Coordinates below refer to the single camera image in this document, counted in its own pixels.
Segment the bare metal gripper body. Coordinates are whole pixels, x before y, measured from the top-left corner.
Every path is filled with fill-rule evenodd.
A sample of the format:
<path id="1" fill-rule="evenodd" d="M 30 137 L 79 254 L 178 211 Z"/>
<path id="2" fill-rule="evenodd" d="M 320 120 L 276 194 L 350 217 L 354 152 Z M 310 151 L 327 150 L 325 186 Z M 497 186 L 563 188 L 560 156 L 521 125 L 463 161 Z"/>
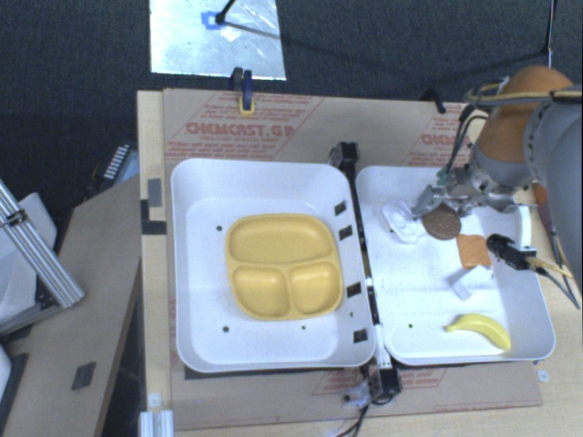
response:
<path id="1" fill-rule="evenodd" d="M 490 207 L 496 211 L 513 211 L 517 206 L 516 190 L 499 184 L 476 164 L 444 167 L 436 177 L 436 184 L 428 188 L 440 188 L 440 205 L 449 206 L 448 201 L 457 198 L 472 199 L 476 207 Z"/>

